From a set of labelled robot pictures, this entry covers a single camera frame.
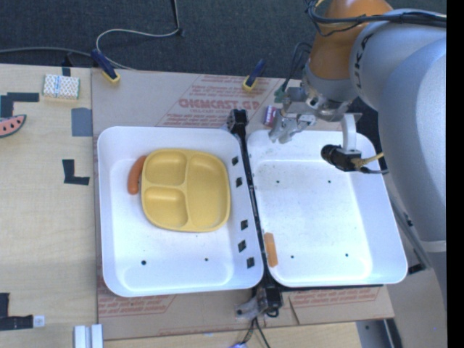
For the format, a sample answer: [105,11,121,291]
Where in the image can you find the white plastic tray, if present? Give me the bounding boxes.
[96,125,265,299]
[246,128,409,289]

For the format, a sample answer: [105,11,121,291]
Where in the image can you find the thin black and white rod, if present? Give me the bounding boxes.
[235,128,272,290]

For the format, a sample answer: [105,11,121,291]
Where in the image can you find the orange sausage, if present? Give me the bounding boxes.
[126,154,148,196]

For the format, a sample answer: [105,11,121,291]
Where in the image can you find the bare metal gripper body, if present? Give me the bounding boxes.
[280,86,355,123]

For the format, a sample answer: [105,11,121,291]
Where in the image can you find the orange rectangular piece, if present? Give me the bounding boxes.
[263,231,279,269]

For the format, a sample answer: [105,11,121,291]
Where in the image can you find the small red and white packet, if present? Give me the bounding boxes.
[262,106,279,128]

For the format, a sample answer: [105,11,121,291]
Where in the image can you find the black cylinder on white bracket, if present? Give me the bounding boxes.
[320,112,364,173]

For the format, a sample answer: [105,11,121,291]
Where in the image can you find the yellow divided plate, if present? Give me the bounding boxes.
[140,148,232,233]

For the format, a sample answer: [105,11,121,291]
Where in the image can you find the brown cardboard board red print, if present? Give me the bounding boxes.
[90,67,396,341]

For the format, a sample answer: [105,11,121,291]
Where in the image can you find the red watermelon slice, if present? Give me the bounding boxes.
[0,114,28,138]

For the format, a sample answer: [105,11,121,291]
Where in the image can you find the black block with thin wires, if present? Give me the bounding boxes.
[225,108,249,135]
[252,284,284,318]

